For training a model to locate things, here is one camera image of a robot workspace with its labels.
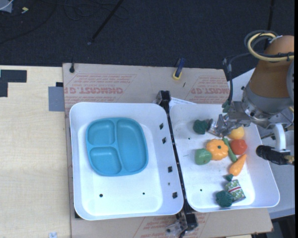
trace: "blue divided plate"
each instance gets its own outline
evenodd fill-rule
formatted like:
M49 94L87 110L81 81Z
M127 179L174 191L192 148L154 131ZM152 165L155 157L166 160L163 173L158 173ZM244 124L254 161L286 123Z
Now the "blue divided plate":
M133 119L93 121L86 130L86 146L90 165L102 176L133 175L148 164L146 138Z

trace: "cardboard base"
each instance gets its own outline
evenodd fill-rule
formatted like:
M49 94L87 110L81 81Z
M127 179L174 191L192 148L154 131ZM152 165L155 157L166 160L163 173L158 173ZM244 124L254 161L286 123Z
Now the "cardboard base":
M174 98L204 104L222 104L229 88L221 69L183 68L180 80L175 68L126 65L63 64L66 132L69 162L71 229L73 238L170 238L166 227L175 216L136 217L87 221L75 218L69 110L78 102L152 103L160 90ZM196 213L198 227L188 238L215 238L272 231L266 208Z
M87 67L92 70L97 67L97 76L107 74L107 68L112 73L117 73L121 68L129 66ZM64 112L49 111L48 94L49 87L62 81L63 70L65 78L68 78L64 81L67 82L65 90L67 87L68 92L70 91L69 87L72 86L69 81L72 78L68 75L69 64L65 64L63 68L0 65L0 70L2 69L26 70L27 81L9 82L7 97L0 97L0 237L49 237L49 234L55 233L60 238L166 237L165 227L176 220L175 216L93 222L75 218L71 183L69 186L72 167L70 162L68 165L69 155L66 155L66 144L70 149L70 141L66 138L69 127L68 123L67 126L64 125ZM172 96L181 99L192 99L190 93L195 91L201 96L197 95L197 98L202 99L203 87L197 80L200 77L212 77L214 80L214 75L223 82L221 85L226 84L225 88L227 87L222 70L192 69L192 73L184 73L179 81L172 79L172 73L173 68L134 66L132 74L140 78L139 84L149 85L150 88L134 92L135 89L130 85L126 92L133 92L137 100L143 102L151 102L161 89L168 89ZM187 85L187 77L191 78L191 86ZM120 84L127 86L126 80L122 80ZM222 98L213 96L208 99L222 102L226 98L227 94ZM119 95L113 100L119 101ZM272 230L272 223L265 208L198 213L197 218L199 226L185 237L227 237Z

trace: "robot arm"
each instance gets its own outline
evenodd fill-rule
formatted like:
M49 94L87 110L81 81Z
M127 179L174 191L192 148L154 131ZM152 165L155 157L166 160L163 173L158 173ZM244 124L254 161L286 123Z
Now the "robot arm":
M261 40L270 40L264 53L254 51L254 46ZM243 89L241 101L232 101L230 93L227 102L223 105L223 113L217 121L213 121L209 132L223 137L229 135L233 129L240 126L249 126L254 123L265 129L272 129L275 133L277 144L275 148L268 149L262 146L257 154L276 164L294 164L294 161L276 161L276 155L289 155L285 150L283 138L284 127L287 124L275 123L271 119L285 108L294 105L294 36L277 36L272 32L257 31L245 37L245 45L249 53L259 59L259 62Z

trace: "black cable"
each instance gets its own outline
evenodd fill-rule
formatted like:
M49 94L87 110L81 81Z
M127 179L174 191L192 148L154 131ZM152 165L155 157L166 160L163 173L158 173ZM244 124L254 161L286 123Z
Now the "black cable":
M101 9L104 9L104 10L107 10L107 11L111 11L110 9L107 9L107 8L105 7L105 5L103 5L103 6L101 7ZM126 17L120 17L120 16L118 16L118 15L115 15L115 16L116 16L118 19L127 19L127 18L128 18L128 15L129 15L128 10L127 10L126 8L124 8L123 6L120 6L119 8L122 9L122 10L124 10L124 11L126 11L127 16L126 16Z
M87 44L90 45L92 42L94 42L95 38L97 37L97 35L101 32L101 30L104 28L104 26L107 24L107 22L110 20L110 18L115 14L116 10L118 9L118 7L122 4L124 0L119 0L118 3L116 4L115 8L110 12L110 14L107 16L107 18L105 19L105 21L101 24L101 26L98 28L98 30L96 31L96 33L92 36L90 42L88 42Z
M250 32L249 34L246 35L246 37L244 38L244 45L247 47L247 43L249 42L249 39L251 37L253 37L255 34L259 34L254 40L252 40L250 46L251 48L254 50L254 47L256 44L258 44L260 41L263 40L272 40L273 38L271 36L267 36L267 35L262 35L262 34L273 34L274 36L278 37L279 35L276 32L273 31L268 31L268 30L257 30L257 31L253 31ZM277 53L277 54L265 54L263 51L260 52L256 52L258 55L262 56L262 57L266 57L266 58L284 58L284 57L289 57L289 56L293 56L295 53L294 52L288 52L288 53Z
M8 41L12 41L12 40L15 40L15 39L17 39L17 38L20 38L20 37L22 37L22 36L25 36L25 35L27 35L27 34L33 32L33 31L39 29L42 25L44 25L44 24L45 24L45 23L52 17L52 15L54 14L55 11L56 11L56 6L54 6L52 12L48 15L48 17L47 17L41 24L39 24L38 26L34 27L33 29L31 29L31 30L29 30L29 31L26 31L26 32L24 32L24 33L22 33L22 34L20 34L20 35L17 35L17 36L8 38L8 39L6 39L6 40L0 42L0 45L6 43L6 42L8 42Z
M93 9L96 9L97 11L100 10L100 9L111 11L110 9L104 7L103 5L114 5L113 1L115 1L115 0L111 0L109 2L105 2L105 0L102 0L102 1L86 0L88 2L79 2L79 3L73 3L73 4L70 4L70 2L72 2L73 0L64 0L63 3L62 2L49 2L49 1L45 1L45 0L40 0L40 1L45 2L45 3L50 3L50 4L61 5L63 7L64 14L69 19L77 21L77 20L82 19L83 17L89 17L89 16L93 16L95 14L95 11L90 12L90 13L85 13L83 11L82 7L84 7L84 6L86 6L86 8L87 7L92 7ZM127 9L125 9L123 6L120 6L120 8L124 9L128 14ZM74 12L73 15L76 15L77 17L76 16L71 16L68 9L72 9L72 11ZM119 19L128 18L128 17L119 17L117 15L115 15L115 16L118 17Z
M27 7L32 8L32 6L37 2L38 2L38 0L35 0L31 4L27 5ZM20 11L18 10L18 9L20 9L18 4L20 4L20 3L15 2L13 4L14 10L10 13L5 12L4 10L0 11L0 31L5 36L9 36L11 32L17 32L17 30L16 30L17 24L18 23L22 24L23 18L21 18L21 17L24 17L24 16L23 16L23 13L20 13Z
M230 90L229 90L229 95L227 99L227 104L230 105L232 100L233 100L233 78L232 78L232 63L234 60L246 56L250 56L251 53L244 53L240 55L235 55L235 56L229 56L223 59L223 64L226 66L227 69L227 74L228 74L228 79L229 79L229 85L230 85Z
M268 19L268 26L267 26L268 31L270 31L270 29L272 27L274 8L275 8L275 0L271 0L270 11L269 11L269 19ZM266 40L266 42L265 42L264 49L266 49L267 47L268 47L268 40Z

